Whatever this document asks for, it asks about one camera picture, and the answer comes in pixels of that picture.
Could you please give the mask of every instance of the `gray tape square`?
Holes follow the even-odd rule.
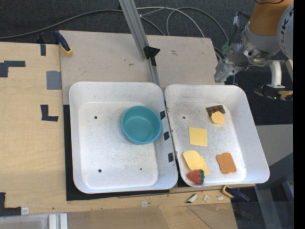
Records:
[[[47,89],[48,90],[61,89],[61,72],[47,71]]]

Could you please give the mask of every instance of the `blue bowl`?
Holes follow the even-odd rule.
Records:
[[[134,144],[147,144],[156,140],[162,131],[158,114],[145,106],[127,109],[121,119],[125,137]]]

